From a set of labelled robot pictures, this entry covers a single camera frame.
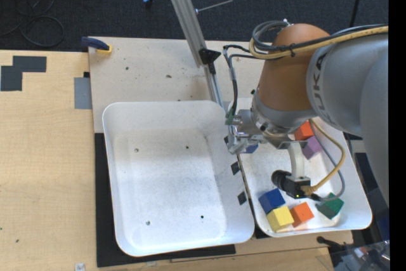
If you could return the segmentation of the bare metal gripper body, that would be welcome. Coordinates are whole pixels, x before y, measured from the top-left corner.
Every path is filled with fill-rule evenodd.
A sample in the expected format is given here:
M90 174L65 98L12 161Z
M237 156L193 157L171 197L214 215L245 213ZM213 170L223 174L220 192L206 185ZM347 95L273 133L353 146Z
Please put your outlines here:
M284 138L287 129L277 126L254 109L242 109L233 117L230 133L237 139Z

